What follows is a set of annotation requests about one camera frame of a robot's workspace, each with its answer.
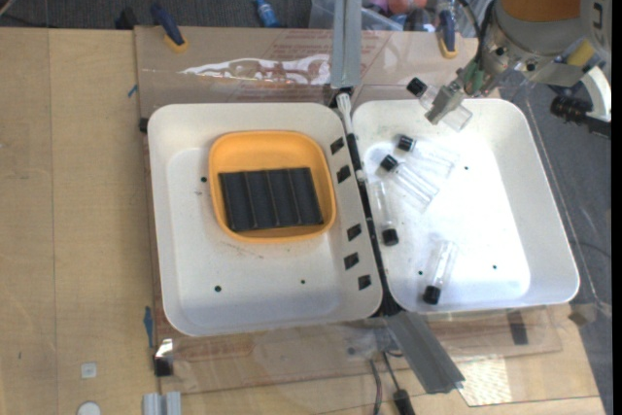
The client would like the thin black and white rod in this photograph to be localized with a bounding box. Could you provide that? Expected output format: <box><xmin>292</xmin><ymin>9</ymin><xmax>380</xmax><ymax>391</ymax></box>
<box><xmin>334</xmin><ymin>92</ymin><xmax>393</xmax><ymax>313</ymax></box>

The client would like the white plastic tray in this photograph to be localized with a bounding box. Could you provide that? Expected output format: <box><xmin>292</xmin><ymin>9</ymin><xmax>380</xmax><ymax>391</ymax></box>
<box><xmin>146</xmin><ymin>101</ymin><xmax>384</xmax><ymax>338</ymax></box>
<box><xmin>350</xmin><ymin>97</ymin><xmax>581</xmax><ymax>315</ymax></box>

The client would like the brown cardboard board, red print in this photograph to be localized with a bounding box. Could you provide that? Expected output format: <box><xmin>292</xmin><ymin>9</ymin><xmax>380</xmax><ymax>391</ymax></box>
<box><xmin>132</xmin><ymin>24</ymin><xmax>566</xmax><ymax>362</ymax></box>

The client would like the black ribbed holder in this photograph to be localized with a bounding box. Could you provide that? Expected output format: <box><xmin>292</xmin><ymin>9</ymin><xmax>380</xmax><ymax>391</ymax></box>
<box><xmin>217</xmin><ymin>166</ymin><xmax>326</xmax><ymax>233</ymax></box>

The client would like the blue bottle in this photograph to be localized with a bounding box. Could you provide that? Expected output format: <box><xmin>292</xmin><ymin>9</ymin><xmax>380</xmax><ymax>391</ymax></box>
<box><xmin>252</xmin><ymin>0</ymin><xmax>281</xmax><ymax>29</ymax></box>

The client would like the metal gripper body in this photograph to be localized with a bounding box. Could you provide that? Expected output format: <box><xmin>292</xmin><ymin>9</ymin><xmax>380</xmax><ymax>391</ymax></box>
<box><xmin>452</xmin><ymin>31</ymin><xmax>541</xmax><ymax>96</ymax></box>

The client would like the clear bottle with black cap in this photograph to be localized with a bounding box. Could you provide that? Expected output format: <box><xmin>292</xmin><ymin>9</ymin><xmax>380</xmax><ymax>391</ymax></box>
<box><xmin>421</xmin><ymin>237</ymin><xmax>460</xmax><ymax>306</ymax></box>
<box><xmin>378</xmin><ymin>153</ymin><xmax>440</xmax><ymax>211</ymax></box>
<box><xmin>396</xmin><ymin>133</ymin><xmax>461</xmax><ymax>177</ymax></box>
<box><xmin>368</xmin><ymin>178</ymin><xmax>401</xmax><ymax>248</ymax></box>
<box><xmin>405</xmin><ymin>77</ymin><xmax>474</xmax><ymax>133</ymax></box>

